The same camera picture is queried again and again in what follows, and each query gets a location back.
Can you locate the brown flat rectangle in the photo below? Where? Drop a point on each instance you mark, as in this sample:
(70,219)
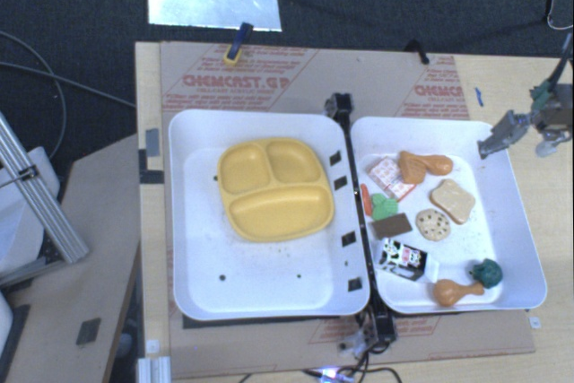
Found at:
(392,226)

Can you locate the orange and white packet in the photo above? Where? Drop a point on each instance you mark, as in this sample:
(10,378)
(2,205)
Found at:
(385,172)

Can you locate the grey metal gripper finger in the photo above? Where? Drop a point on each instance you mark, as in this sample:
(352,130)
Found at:
(504,134)
(551,142)

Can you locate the thin black rod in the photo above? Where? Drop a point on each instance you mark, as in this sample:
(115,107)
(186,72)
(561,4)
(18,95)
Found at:
(354,175)

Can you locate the white plastic tray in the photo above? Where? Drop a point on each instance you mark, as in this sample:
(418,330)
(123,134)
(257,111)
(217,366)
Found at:
(507,237)
(269,273)

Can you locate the black and white milk carton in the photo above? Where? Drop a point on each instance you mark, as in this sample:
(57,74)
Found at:
(403,259)

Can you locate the brown cardboard board red print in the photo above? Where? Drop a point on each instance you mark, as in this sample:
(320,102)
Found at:
(287,76)

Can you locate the chocolate chip biscuit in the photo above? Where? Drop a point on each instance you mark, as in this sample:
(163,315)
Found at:
(433,225)

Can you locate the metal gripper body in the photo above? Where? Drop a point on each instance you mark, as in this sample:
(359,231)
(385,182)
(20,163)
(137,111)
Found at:
(558,107)

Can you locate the yellow divided plate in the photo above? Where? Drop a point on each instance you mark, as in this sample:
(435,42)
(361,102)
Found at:
(278,206)

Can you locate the orange chicken drumstick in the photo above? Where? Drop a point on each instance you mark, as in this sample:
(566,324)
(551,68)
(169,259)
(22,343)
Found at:
(450,292)
(419,168)

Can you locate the orange carrot with green leaves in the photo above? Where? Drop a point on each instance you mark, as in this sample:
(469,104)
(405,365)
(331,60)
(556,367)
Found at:
(383,207)

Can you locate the green broccoli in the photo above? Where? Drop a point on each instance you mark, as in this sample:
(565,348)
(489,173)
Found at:
(488,272)

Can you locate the beige bread slice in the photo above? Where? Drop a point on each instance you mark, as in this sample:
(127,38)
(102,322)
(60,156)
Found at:
(453,201)

